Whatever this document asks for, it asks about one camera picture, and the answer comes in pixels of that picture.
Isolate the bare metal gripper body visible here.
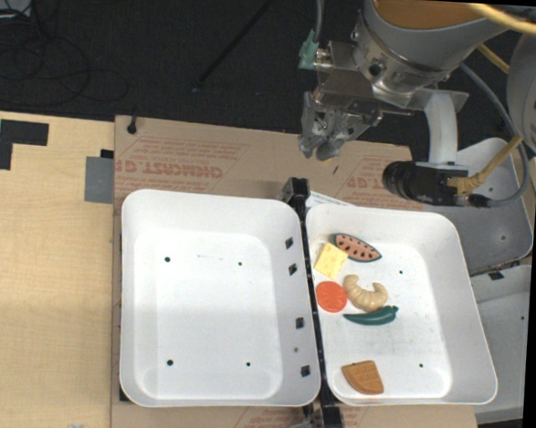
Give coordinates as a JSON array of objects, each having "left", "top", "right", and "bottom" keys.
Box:
[{"left": 309, "top": 31, "right": 450, "bottom": 131}]

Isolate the beige croissant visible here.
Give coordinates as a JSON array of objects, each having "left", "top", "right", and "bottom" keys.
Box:
[{"left": 340, "top": 273, "right": 391, "bottom": 315}]

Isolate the round orange slice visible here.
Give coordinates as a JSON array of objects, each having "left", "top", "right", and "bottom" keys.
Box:
[{"left": 313, "top": 279, "right": 351, "bottom": 315}]

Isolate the green chilli pepper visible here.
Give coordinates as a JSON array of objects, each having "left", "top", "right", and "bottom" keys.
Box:
[{"left": 342, "top": 302, "right": 400, "bottom": 329}]

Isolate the red and green watermelon slice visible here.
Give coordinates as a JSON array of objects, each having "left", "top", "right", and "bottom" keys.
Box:
[{"left": 328, "top": 232, "right": 384, "bottom": 265}]

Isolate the white plastic tray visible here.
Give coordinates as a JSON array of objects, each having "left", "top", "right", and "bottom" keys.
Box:
[
  {"left": 291, "top": 201, "right": 510, "bottom": 416},
  {"left": 108, "top": 186, "right": 335, "bottom": 420}
]

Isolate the brown cardboard board red print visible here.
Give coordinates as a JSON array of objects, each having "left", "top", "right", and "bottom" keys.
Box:
[{"left": 92, "top": 113, "right": 504, "bottom": 428}]

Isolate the black cylinder on white bracket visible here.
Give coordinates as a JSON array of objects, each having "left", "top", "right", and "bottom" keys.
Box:
[{"left": 380, "top": 85, "right": 478, "bottom": 209}]

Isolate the black block with wires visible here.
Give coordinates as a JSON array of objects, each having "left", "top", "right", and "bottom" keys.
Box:
[
  {"left": 280, "top": 176, "right": 311, "bottom": 208},
  {"left": 316, "top": 402, "right": 347, "bottom": 428}
]

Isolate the thin black rod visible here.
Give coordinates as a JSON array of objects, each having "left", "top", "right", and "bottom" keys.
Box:
[{"left": 279, "top": 195, "right": 349, "bottom": 413}]

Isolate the white paper label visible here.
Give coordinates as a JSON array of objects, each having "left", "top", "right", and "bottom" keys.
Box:
[{"left": 308, "top": 191, "right": 357, "bottom": 209}]

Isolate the orange waffle piece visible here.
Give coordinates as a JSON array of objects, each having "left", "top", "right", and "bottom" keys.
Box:
[{"left": 339, "top": 358, "right": 387, "bottom": 397}]

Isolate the yellow cheese slice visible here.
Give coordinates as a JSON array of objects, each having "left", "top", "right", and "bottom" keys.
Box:
[{"left": 312, "top": 241, "right": 350, "bottom": 282}]

